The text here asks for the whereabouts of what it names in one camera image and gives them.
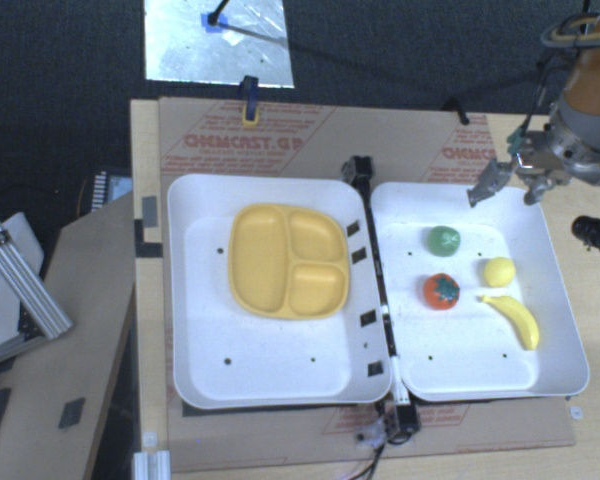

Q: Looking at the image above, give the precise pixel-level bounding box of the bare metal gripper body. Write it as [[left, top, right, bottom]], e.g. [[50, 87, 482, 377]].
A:
[[512, 128, 600, 189]]

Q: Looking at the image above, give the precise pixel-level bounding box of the brown cardboard board red print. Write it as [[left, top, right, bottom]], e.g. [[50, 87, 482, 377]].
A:
[[157, 96, 577, 474]]

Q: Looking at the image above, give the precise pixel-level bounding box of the green toy ball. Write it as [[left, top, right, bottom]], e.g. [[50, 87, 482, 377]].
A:
[[426, 225, 462, 258]]

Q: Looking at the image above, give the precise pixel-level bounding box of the red toy tomato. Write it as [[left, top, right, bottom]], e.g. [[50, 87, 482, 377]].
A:
[[422, 273, 461, 312]]

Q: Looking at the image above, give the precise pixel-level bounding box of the white plastic tray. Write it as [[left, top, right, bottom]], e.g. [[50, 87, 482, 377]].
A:
[[369, 181, 591, 403], [166, 173, 394, 410]]

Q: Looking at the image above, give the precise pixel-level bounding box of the yellow toy lemon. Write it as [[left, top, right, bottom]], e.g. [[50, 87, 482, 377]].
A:
[[483, 256, 517, 288]]

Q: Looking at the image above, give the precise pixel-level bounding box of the yellow divided plate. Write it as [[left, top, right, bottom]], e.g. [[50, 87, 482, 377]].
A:
[[227, 203, 351, 321]]

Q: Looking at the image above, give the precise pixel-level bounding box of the yellow banana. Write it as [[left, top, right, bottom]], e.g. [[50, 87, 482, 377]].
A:
[[478, 294, 540, 352]]

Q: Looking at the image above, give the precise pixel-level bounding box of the black cylinder on white bracket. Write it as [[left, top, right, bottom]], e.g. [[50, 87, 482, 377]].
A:
[[571, 215, 600, 260]]

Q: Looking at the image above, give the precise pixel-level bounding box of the thin black and white rod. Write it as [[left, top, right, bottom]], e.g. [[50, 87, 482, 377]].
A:
[[355, 180, 406, 403]]

